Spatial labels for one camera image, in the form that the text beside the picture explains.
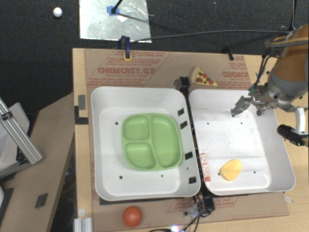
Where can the red orange ball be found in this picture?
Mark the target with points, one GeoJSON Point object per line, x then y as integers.
{"type": "Point", "coordinates": [132, 216]}

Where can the white ball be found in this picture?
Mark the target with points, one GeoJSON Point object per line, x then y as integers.
{"type": "Point", "coordinates": [57, 12]}

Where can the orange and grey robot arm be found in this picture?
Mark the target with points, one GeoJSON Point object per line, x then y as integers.
{"type": "Point", "coordinates": [292, 64]}

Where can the white plastic tray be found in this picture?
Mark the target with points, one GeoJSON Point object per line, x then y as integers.
{"type": "Point", "coordinates": [229, 139]}
{"type": "Point", "coordinates": [108, 141]}

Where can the green divided plate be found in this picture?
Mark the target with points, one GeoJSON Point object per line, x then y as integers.
{"type": "Point", "coordinates": [152, 141]}

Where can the toy pizza slice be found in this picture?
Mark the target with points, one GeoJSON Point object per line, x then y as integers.
{"type": "Point", "coordinates": [202, 77]}

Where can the thin black rod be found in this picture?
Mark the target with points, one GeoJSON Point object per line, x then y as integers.
{"type": "Point", "coordinates": [194, 134]}

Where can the brown cardboard board, red print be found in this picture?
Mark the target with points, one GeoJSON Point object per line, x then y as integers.
{"type": "Point", "coordinates": [144, 69]}

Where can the yellow oval biscuit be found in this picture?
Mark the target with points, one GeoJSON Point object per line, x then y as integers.
{"type": "Point", "coordinates": [231, 170]}

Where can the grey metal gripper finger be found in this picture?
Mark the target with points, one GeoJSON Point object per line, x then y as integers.
{"type": "Point", "coordinates": [240, 106]}
{"type": "Point", "coordinates": [262, 110]}

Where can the black cylinder on white bracket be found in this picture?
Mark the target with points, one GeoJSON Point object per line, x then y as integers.
{"type": "Point", "coordinates": [289, 132]}

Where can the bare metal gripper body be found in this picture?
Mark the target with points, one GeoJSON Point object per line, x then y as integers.
{"type": "Point", "coordinates": [271, 98]}

